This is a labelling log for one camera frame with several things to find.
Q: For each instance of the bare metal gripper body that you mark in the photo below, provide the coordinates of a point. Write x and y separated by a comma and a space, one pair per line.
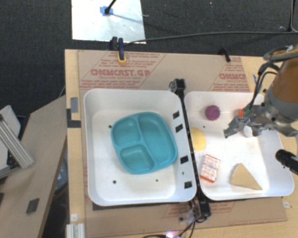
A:
261, 116

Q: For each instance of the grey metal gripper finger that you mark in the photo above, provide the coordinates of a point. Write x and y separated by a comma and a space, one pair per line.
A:
258, 130
234, 126

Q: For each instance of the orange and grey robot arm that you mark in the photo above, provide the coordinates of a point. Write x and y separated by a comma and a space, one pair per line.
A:
290, 83

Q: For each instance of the white round object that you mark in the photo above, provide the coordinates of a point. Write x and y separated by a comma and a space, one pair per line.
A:
247, 132

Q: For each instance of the orange carrot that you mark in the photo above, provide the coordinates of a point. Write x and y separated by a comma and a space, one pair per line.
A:
241, 113

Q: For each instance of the white plastic tray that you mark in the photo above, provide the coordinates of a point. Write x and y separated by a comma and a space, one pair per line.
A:
101, 177
243, 150

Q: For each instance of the purple grapes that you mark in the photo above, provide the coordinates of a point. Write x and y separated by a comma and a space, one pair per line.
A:
212, 112

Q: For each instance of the yellow oval toy food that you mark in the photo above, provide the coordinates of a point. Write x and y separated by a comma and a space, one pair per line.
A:
198, 139

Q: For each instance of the thin black rod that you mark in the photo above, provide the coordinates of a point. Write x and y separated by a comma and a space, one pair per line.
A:
191, 142

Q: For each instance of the orange and white carton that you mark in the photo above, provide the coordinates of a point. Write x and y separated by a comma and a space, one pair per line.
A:
209, 168

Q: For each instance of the tan pizza slice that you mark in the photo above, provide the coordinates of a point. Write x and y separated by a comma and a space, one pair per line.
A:
243, 178

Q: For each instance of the blue divided plate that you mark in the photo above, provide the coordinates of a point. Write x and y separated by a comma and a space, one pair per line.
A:
144, 142

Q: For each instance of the brown cardboard board red print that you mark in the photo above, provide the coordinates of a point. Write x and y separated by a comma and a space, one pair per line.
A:
149, 71

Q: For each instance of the black cylinder on white bracket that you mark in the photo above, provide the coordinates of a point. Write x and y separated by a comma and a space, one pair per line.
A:
291, 161

